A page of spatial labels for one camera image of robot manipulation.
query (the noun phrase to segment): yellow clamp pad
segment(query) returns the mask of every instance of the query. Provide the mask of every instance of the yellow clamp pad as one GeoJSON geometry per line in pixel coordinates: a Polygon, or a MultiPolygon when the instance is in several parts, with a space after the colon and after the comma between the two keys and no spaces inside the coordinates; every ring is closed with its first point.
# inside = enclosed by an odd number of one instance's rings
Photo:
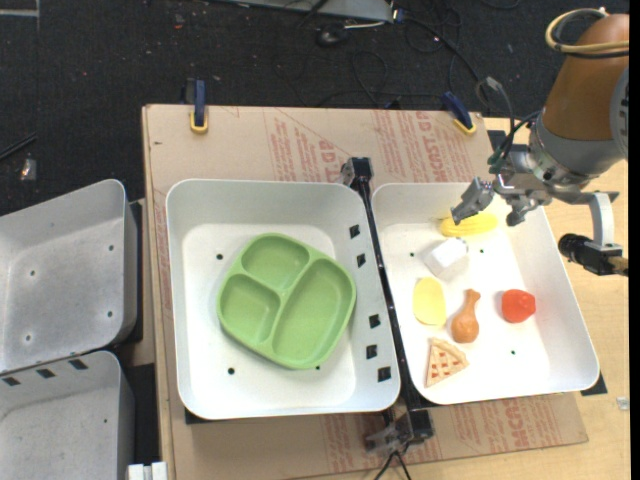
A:
{"type": "Polygon", "coordinates": [[[207,111],[205,110],[204,112],[204,122],[202,123],[202,126],[196,126],[196,113],[189,112],[189,125],[191,126],[191,131],[193,133],[198,133],[200,135],[202,135],[203,133],[207,133],[207,129],[209,128],[207,111]]]}
{"type": "Polygon", "coordinates": [[[473,135],[474,133],[476,133],[476,125],[475,123],[473,123],[471,125],[471,128],[467,128],[465,125],[463,125],[459,119],[454,119],[453,122],[455,123],[455,125],[460,128],[464,133],[466,133],[467,135],[473,135]]]}

